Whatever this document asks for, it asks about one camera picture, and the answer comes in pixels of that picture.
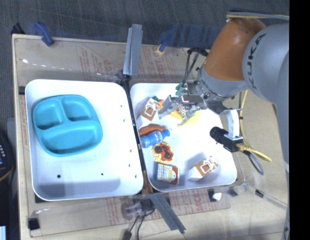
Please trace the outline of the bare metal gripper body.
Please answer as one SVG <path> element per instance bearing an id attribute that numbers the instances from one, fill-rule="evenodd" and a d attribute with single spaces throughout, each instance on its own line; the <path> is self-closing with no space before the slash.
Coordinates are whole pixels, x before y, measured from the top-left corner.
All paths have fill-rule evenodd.
<path id="1" fill-rule="evenodd" d="M 208 109 L 206 102 L 203 99 L 202 93 L 199 91 L 197 81 L 187 82 L 183 85 L 181 93 L 181 105 L 187 110 L 198 108 L 198 110 Z"/>

